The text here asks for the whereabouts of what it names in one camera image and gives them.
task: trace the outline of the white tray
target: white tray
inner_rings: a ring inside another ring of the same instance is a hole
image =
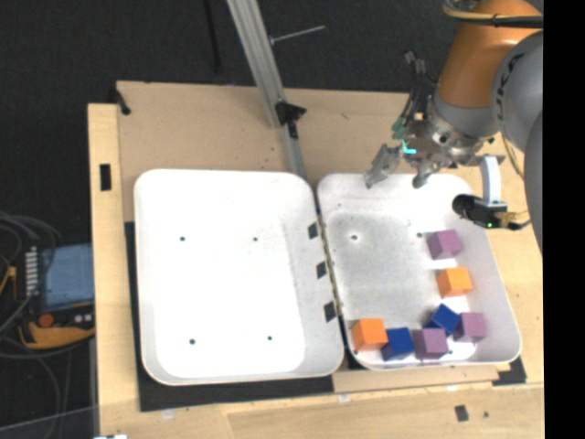
[[[421,362],[410,355],[385,361],[377,350],[355,352],[357,362],[368,369],[390,369],[515,359],[520,334],[486,231],[452,211],[455,196],[471,194],[471,189],[448,174],[433,175],[427,185],[415,189],[413,177],[392,175],[367,189],[361,175],[334,174],[318,186],[349,346],[354,350],[350,329],[360,318],[382,317],[386,328],[420,329],[440,303],[458,313],[483,313],[487,337],[477,344],[450,337],[450,353],[439,360]],[[434,261],[426,238],[446,229],[456,230],[463,250],[455,258]],[[467,267],[473,290],[441,299],[435,274],[453,266]]]
[[[314,193],[290,173],[156,169],[134,188],[144,367],[168,385],[324,376],[344,356]]]

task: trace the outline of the orange cube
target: orange cube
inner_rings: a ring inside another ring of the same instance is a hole
[[[467,267],[445,268],[437,275],[441,297],[462,296],[473,290]]]
[[[388,334],[381,318],[362,318],[351,328],[357,351],[381,349],[388,344]]]

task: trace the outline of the red button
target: red button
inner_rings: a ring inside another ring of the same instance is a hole
[[[38,325],[43,328],[53,327],[55,317],[52,314],[43,314],[38,318]]]

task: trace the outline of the cube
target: cube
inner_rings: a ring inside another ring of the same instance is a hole
[[[427,239],[433,260],[450,259],[463,248],[455,230],[438,230]]]
[[[472,278],[467,267],[445,268],[437,274],[441,297],[463,296],[473,290]]]
[[[407,327],[391,328],[386,330],[388,344],[381,349],[385,361],[404,359],[414,353],[414,342]]]
[[[461,313],[461,322],[453,332],[455,341],[471,341],[477,343],[486,337],[485,319],[479,312]]]
[[[449,353],[447,333],[442,328],[413,330],[412,341],[417,359],[439,359]]]
[[[384,320],[378,317],[358,320],[351,328],[351,335],[357,351],[381,349],[388,343]]]
[[[447,336],[450,336],[459,323],[461,316],[447,307],[445,304],[439,305],[432,313],[431,317],[424,325],[425,328],[442,328]]]

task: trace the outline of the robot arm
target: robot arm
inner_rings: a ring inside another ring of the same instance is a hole
[[[444,0],[443,9],[463,23],[441,76],[432,80],[424,60],[405,55],[414,81],[392,127],[400,146],[382,145],[366,185],[391,174],[400,159],[416,167],[414,187],[445,167],[484,166],[478,152],[501,133],[507,147],[525,154],[526,173],[515,167],[525,180],[528,213],[542,251],[542,15],[524,0]],[[504,159],[496,158],[498,164]],[[458,197],[453,209],[485,227],[522,227],[511,221],[503,202],[492,206]]]

